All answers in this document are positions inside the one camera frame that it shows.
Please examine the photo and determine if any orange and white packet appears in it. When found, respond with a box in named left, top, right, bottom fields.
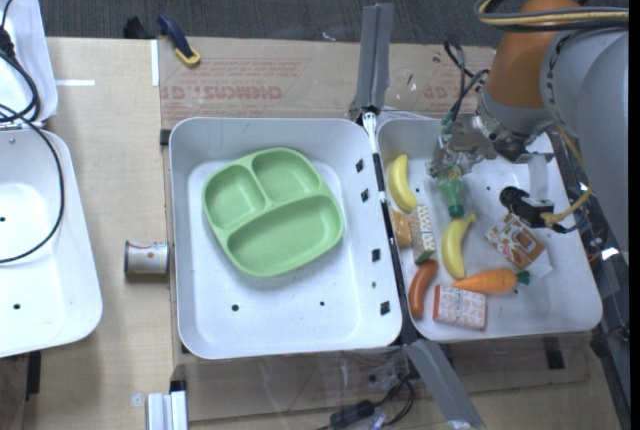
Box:
left=432, top=283, right=488, bottom=331

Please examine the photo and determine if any orange biscuit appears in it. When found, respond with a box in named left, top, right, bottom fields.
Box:
left=389, top=208, right=413, bottom=249

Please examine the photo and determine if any brown and white carton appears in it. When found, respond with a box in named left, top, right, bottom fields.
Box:
left=483, top=212, right=554, bottom=277

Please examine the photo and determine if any white and orange can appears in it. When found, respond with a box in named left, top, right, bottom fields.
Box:
left=123, top=239, right=171, bottom=276

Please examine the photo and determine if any orange white green carton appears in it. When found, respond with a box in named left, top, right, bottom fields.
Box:
left=406, top=203, right=438, bottom=266

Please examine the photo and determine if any orange-red sausage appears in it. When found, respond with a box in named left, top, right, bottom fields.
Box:
left=407, top=258, right=441, bottom=320

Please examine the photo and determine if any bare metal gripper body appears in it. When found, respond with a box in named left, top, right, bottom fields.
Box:
left=440, top=113, right=532, bottom=165

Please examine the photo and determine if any orange carrot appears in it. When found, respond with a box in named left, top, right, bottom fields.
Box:
left=451, top=267, right=532, bottom=296

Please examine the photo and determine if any green divided plate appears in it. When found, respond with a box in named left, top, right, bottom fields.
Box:
left=200, top=146, right=347, bottom=279

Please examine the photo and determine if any green plastic bottle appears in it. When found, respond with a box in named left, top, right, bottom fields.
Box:
left=438, top=169, right=468, bottom=220

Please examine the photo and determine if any white plastic tray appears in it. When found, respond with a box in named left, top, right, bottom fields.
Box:
left=168, top=116, right=404, bottom=361
left=0, top=127, right=104, bottom=360
left=375, top=114, right=604, bottom=345
left=0, top=0, right=59, bottom=130

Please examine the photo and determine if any yellow banana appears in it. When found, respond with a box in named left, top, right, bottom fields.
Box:
left=387, top=153, right=420, bottom=214
left=441, top=213, right=478, bottom=281

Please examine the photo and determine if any brown cardboard board red print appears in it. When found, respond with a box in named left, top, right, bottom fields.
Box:
left=157, top=35, right=604, bottom=423

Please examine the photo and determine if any thin black and white rod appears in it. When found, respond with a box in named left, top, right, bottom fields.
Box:
left=363, top=112, right=409, bottom=319

